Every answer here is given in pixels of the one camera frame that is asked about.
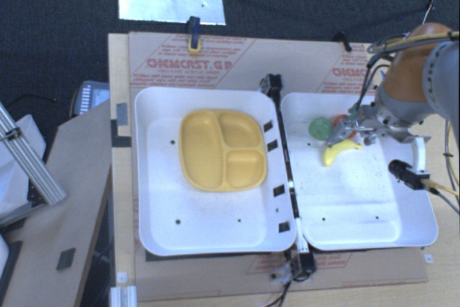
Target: yellow divided plate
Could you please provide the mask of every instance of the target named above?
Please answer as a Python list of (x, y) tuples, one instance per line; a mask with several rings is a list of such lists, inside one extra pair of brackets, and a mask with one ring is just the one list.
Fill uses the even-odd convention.
[(184, 176), (203, 191), (250, 189), (267, 174), (259, 125), (238, 111), (193, 111), (180, 123), (179, 150)]

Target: silver metal rod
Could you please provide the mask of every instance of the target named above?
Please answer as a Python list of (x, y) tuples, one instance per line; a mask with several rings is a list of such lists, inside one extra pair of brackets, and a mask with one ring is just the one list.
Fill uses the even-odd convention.
[(49, 205), (57, 204), (65, 198), (65, 191), (51, 176), (45, 164), (30, 146), (24, 135), (7, 137), (7, 134), (16, 128), (16, 123), (0, 103), (0, 139), (3, 139), (2, 142), (30, 178), (46, 203)]
[(39, 208), (43, 207), (45, 204), (41, 203), (40, 205), (36, 205), (35, 207), (32, 207), (32, 204), (26, 203), (25, 205), (22, 205), (21, 207), (17, 208), (10, 214), (6, 215), (5, 217), (0, 219), (0, 226), (8, 226), (10, 224), (15, 223), (18, 220), (21, 220), (27, 216), (29, 216), (32, 212), (35, 212)]

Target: black clamp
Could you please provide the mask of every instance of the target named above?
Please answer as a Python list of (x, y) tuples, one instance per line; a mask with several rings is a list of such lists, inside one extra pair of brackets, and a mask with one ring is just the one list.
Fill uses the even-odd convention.
[(4, 141), (5, 139), (11, 141), (22, 134), (21, 128), (15, 127), (11, 131), (4, 133), (4, 136), (0, 138), (0, 141)]
[(279, 100), (281, 90), (282, 81), (281, 75), (279, 74), (267, 74), (265, 78), (260, 81), (259, 91), (271, 99), (277, 98), (277, 100)]
[(185, 25), (185, 31), (191, 34), (188, 40), (188, 52), (190, 54), (198, 54), (201, 49), (200, 17), (191, 16)]
[(348, 38), (346, 37), (346, 35), (342, 32), (342, 31), (338, 31), (334, 37), (332, 37), (332, 40), (331, 41), (339, 41), (339, 42), (342, 42), (344, 44), (344, 47), (345, 47), (345, 50), (347, 52), (351, 52), (352, 51), (352, 48), (351, 48), (351, 45), (350, 43), (348, 42)]
[(427, 173), (417, 174), (410, 170), (411, 168), (409, 164), (400, 160), (393, 160), (388, 165), (390, 173), (392, 173), (396, 179), (402, 180), (407, 187), (414, 190), (425, 189), (422, 179), (430, 179), (430, 175)]

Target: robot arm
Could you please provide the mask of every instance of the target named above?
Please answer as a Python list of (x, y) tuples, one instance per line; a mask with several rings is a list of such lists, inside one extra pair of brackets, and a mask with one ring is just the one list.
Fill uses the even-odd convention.
[[(442, 24), (423, 24), (409, 37), (450, 32)], [(459, 145), (459, 41), (410, 47), (396, 53), (375, 101), (360, 106), (342, 120), (328, 138), (328, 145), (360, 132), (366, 145), (390, 135), (409, 143), (409, 128), (430, 114), (448, 119)]]

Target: black bracket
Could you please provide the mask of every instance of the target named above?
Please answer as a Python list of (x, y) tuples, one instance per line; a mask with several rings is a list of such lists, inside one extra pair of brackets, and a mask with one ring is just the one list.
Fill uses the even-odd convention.
[(346, 37), (346, 35), (342, 32), (342, 31), (338, 31), (334, 37), (332, 37), (332, 40), (331, 41), (338, 41), (338, 42), (342, 42), (344, 44), (344, 47), (345, 47), (345, 50), (347, 52), (351, 52), (352, 51), (352, 48), (350, 46), (350, 43), (348, 42), (348, 38)]
[(118, 135), (118, 123), (116, 119), (110, 121), (112, 147), (131, 147), (131, 137)]
[[(284, 152), (285, 157), (285, 165), (286, 165), (286, 173), (287, 179), (289, 181), (293, 181), (293, 171), (290, 166), (290, 158), (289, 158), (289, 151), (288, 151), (288, 141), (286, 140), (286, 132), (285, 132), (285, 125), (284, 120), (282, 118), (281, 112), (281, 90), (282, 90), (282, 80), (281, 75), (279, 74), (268, 74), (260, 81), (259, 84), (259, 91), (262, 92), (264, 95), (270, 97), (273, 102), (275, 103), (276, 114), (278, 118), (278, 127), (280, 128), (280, 136), (281, 136), (281, 144), (282, 150)], [(277, 187), (274, 189), (274, 196), (277, 196), (277, 191), (280, 189)], [(297, 198), (295, 197), (295, 190), (294, 188), (289, 188), (289, 194), (291, 197), (291, 204), (293, 206), (293, 214), (294, 218), (297, 219), (300, 217)], [(286, 227), (289, 226), (289, 223), (286, 224), (279, 224), (279, 231), (283, 232)], [(300, 254), (299, 258), (300, 263), (300, 274), (294, 279), (295, 281), (303, 281), (310, 277), (316, 271), (316, 261), (313, 255), (313, 252), (310, 253), (302, 253)]]
[(5, 139), (11, 141), (22, 134), (22, 131), (19, 127), (13, 128), (11, 131), (5, 132), (4, 137), (0, 138), (0, 141), (4, 141)]
[(32, 208), (39, 206), (46, 201), (43, 199), (39, 191), (34, 187), (32, 182), (29, 180), (29, 191), (27, 192), (27, 200), (32, 204)]
[(425, 189), (422, 179), (430, 179), (430, 175), (426, 173), (414, 173), (410, 170), (411, 168), (412, 166), (400, 160), (393, 160), (388, 165), (390, 173), (392, 173), (396, 179), (402, 180), (407, 187), (413, 190)]

